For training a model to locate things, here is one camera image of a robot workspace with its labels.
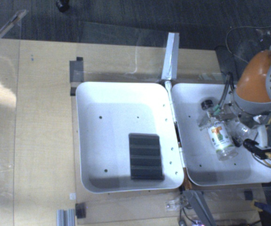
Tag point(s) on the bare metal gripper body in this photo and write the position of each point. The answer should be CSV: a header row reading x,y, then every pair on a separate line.
x,y
229,113

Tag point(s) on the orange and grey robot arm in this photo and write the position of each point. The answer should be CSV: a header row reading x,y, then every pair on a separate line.
x,y
253,79

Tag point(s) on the crumpled clear plastic bottle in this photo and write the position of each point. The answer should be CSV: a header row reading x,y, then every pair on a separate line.
x,y
241,129

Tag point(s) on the clear bottle with orange label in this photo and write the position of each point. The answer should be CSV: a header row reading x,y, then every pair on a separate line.
x,y
220,138

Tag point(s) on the white plastic tray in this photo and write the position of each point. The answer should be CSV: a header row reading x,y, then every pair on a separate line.
x,y
196,149
116,126

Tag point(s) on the thin black and white rod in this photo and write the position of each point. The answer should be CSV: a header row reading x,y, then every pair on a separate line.
x,y
175,126

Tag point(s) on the dark grey ribbed block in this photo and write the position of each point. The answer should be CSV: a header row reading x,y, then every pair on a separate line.
x,y
145,156

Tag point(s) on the black cylinder on white bracket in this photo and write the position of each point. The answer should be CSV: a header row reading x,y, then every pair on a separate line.
x,y
259,149

